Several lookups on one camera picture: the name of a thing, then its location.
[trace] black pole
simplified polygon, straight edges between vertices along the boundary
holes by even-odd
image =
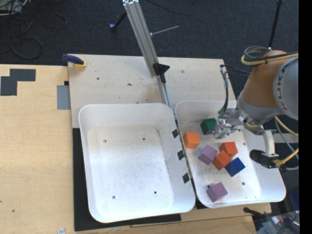
[[[123,13],[123,15],[121,16],[121,18],[118,20],[118,22],[116,24],[111,24],[110,25],[110,27],[111,27],[113,32],[115,32],[117,30],[118,25],[120,25],[120,23],[126,17],[126,15],[127,15],[127,12]]]
[[[274,18],[274,23],[273,23],[273,29],[272,29],[272,33],[271,33],[271,38],[270,38],[270,42],[269,42],[269,48],[271,47],[272,42],[273,42],[273,37],[274,37],[275,28],[276,28],[276,24],[277,24],[278,13],[279,13],[279,9],[280,9],[282,3],[283,3],[283,0],[278,0],[278,1],[277,1],[277,8],[276,8],[276,13],[275,13],[275,18]]]

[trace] cube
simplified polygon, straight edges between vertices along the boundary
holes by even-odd
[[[185,148],[194,149],[200,144],[198,132],[186,132],[183,136]]]
[[[229,164],[231,160],[231,157],[225,151],[222,151],[214,158],[212,164],[220,171],[223,167]]]
[[[233,159],[229,164],[227,164],[225,167],[225,170],[230,174],[231,177],[239,173],[241,170],[245,168],[245,165],[243,162],[237,157],[236,159]]]
[[[222,182],[214,184],[212,186],[208,186],[206,190],[209,198],[212,202],[222,199],[226,194],[228,194]]]
[[[234,141],[224,142],[221,146],[219,146],[219,150],[220,152],[225,151],[231,158],[238,153]]]
[[[205,119],[200,127],[204,135],[212,134],[215,128],[215,118]]]
[[[215,148],[207,145],[203,150],[201,150],[198,159],[203,161],[205,164],[210,165],[211,162],[215,159],[217,153],[218,151]]]

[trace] table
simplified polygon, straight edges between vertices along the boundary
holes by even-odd
[[[104,56],[106,65],[114,59],[125,57]],[[130,57],[144,64],[143,57]],[[206,97],[192,99],[223,100],[223,81],[219,73],[221,59],[159,58],[169,63],[166,78],[173,96],[172,104],[180,100],[174,94],[175,86],[193,76],[192,68],[204,63],[211,83]],[[172,223],[139,224],[75,232],[73,194],[73,136],[76,104],[72,110],[60,107],[60,100],[69,100],[65,94],[58,95],[58,88],[68,85],[67,66],[0,65],[0,77],[9,77],[10,70],[35,70],[36,80],[18,80],[16,96],[0,96],[0,229],[6,233],[56,234],[65,228],[66,234],[96,234],[119,231],[119,233],[251,233],[252,217],[243,211],[245,206],[217,209],[196,209],[181,214],[181,221]],[[69,81],[70,96],[75,94]],[[230,89],[230,99],[234,99]],[[260,213],[270,213],[269,203],[249,204]]]

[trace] green block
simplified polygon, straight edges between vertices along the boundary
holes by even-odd
[[[215,118],[205,119],[200,124],[201,130],[203,131],[204,135],[210,135],[213,133],[215,128]]]

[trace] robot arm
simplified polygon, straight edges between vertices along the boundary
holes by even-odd
[[[262,125],[277,115],[287,115],[298,120],[298,54],[262,47],[248,49],[251,52],[265,50],[266,53],[249,62],[245,61],[248,53],[243,55],[244,64],[256,66],[237,98],[236,108],[219,111],[213,135],[220,139],[243,129],[255,135],[263,135],[266,151],[253,150],[250,157],[263,166],[272,168],[275,167],[272,159],[277,159],[278,155],[272,147],[271,132],[264,130]]]

